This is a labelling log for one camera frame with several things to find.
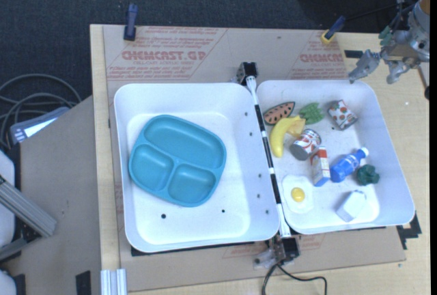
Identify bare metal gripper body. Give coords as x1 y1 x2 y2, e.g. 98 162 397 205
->
380 30 431 66

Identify white can with tomato print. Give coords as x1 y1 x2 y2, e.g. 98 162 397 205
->
327 99 359 131

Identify white plastic tray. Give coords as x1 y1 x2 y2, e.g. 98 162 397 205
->
113 82 281 253
255 79 417 236

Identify green toy pea pods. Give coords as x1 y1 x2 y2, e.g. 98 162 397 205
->
299 102 324 126

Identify orange-yellow toy piece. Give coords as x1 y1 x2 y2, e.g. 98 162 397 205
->
285 117 307 138

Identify toy watermelon slice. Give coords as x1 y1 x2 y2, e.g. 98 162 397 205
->
262 101 296 126

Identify red and white can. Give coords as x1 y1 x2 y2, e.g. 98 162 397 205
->
290 128 323 162

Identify blue bottle with white cap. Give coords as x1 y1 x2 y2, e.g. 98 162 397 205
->
329 146 371 184

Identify dark green broccoli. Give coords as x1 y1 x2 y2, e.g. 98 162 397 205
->
356 164 381 186

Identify red white and blue carton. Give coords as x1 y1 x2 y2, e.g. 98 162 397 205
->
309 145 332 188

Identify yellow banana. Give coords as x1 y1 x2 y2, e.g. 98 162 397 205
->
269 115 302 159

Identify thin black and white rod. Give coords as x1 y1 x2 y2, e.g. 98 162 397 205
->
246 75 292 238

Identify toy fried egg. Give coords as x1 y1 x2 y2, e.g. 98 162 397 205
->
281 173 315 214

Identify brown cardboard board, red print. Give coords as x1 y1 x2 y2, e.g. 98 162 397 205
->
102 25 408 293

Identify blue divided plate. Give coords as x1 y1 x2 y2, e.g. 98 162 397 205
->
128 114 228 208

